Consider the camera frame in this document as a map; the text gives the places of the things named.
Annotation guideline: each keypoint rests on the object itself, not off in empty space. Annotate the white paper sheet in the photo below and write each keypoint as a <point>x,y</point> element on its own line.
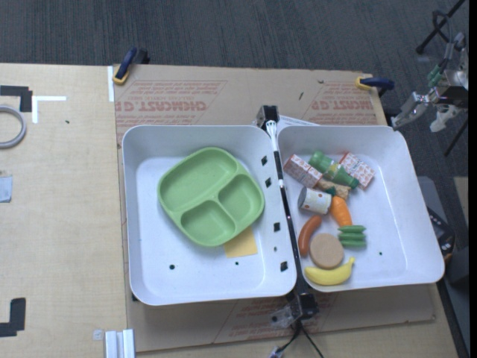
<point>298,121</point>

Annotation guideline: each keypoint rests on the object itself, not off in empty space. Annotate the orange and white carton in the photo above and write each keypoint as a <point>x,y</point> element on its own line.
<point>301,171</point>
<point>358,171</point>

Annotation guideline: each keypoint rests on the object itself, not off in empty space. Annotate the orange sausage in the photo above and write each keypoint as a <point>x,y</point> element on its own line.
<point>308,235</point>

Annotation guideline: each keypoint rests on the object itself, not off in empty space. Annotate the white tape roll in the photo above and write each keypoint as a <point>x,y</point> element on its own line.
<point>21,131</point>

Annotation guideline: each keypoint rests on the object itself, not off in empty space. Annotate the white can orange print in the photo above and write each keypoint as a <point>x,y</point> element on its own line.
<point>316,200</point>

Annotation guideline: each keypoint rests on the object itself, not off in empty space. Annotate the brown cardboard board red print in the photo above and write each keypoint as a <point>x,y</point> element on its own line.
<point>231,95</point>

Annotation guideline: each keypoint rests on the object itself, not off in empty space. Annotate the green bottle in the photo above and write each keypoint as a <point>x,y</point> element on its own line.
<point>335,171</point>

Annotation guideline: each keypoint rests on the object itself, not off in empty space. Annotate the round tan biscuit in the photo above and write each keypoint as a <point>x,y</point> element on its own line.
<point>326,251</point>

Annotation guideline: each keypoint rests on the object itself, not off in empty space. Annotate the white plastic tray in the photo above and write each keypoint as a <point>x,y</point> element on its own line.
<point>194,274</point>
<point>395,218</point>

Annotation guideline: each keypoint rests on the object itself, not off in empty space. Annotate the thin black and white rod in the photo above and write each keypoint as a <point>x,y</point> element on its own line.
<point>287,215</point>

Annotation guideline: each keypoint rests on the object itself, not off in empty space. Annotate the yellow flat square card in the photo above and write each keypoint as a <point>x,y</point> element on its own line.
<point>243,246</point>

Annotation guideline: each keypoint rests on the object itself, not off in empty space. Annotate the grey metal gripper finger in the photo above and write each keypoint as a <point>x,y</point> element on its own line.
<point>406,118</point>
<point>421,97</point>

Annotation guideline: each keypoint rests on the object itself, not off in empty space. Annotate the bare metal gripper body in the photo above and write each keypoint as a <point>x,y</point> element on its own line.
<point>456,88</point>

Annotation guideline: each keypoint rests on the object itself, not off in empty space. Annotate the black cylinder on white bracket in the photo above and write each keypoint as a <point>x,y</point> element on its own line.
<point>442,118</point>

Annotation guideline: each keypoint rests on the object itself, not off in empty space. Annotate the green pea pods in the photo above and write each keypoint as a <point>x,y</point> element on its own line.
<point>352,236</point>

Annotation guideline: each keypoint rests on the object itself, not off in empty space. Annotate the yellow banana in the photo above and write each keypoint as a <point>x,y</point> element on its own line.
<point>329,276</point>

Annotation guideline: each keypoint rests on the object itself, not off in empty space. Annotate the green divided plate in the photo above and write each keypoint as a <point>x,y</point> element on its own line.
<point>201,185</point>

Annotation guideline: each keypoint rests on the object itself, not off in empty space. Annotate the tan toy bread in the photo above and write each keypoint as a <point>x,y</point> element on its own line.
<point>340,189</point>

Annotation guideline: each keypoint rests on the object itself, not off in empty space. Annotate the orange carrot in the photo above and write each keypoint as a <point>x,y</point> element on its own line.
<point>341,211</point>

